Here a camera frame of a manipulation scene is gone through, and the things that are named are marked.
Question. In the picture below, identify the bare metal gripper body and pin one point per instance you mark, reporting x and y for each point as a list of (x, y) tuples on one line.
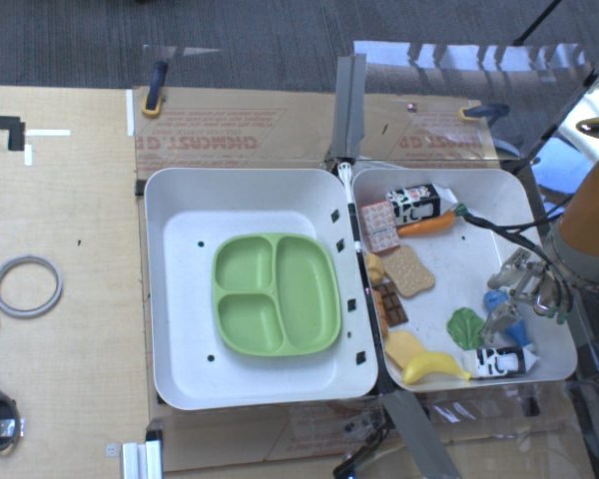
[(533, 287)]

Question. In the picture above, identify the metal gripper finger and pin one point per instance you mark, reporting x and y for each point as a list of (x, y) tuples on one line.
[(499, 322), (510, 270)]

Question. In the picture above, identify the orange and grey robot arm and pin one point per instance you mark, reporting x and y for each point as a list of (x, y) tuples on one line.
[(584, 207)]

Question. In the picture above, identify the blue bottle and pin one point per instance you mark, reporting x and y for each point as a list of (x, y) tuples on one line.
[(519, 331)]

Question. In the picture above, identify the green lettuce leaf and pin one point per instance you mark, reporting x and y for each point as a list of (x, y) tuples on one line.
[(465, 328)]

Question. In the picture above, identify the black and white milk carton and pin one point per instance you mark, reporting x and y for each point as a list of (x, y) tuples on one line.
[(499, 362), (413, 205)]

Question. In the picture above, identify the white plastic tray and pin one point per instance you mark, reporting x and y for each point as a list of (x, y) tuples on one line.
[(189, 287), (459, 272)]

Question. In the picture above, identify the yellow banana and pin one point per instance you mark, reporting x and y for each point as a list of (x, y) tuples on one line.
[(431, 364)]

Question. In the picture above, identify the orange carrot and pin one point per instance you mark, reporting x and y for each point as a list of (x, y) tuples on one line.
[(426, 225)]

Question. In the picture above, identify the pale yellow cheese wedge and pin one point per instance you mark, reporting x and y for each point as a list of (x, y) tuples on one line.
[(403, 347)]

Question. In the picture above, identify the tan bread slice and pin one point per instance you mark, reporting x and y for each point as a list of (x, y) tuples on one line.
[(409, 272)]

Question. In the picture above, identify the brown chocolate bar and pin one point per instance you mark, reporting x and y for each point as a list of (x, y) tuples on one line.
[(392, 305)]

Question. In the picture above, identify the yellow pastry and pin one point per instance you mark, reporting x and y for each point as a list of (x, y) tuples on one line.
[(374, 267)]

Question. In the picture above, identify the orange and white printed packet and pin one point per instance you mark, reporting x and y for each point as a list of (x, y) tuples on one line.
[(379, 227)]

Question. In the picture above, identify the green divided plate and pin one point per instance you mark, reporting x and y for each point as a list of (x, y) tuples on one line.
[(299, 292)]

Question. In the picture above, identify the brown cardboard board red print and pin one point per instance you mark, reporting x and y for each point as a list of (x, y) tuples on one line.
[(219, 133)]

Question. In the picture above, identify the grey tape roll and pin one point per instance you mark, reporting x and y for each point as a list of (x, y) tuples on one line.
[(0, 295)]

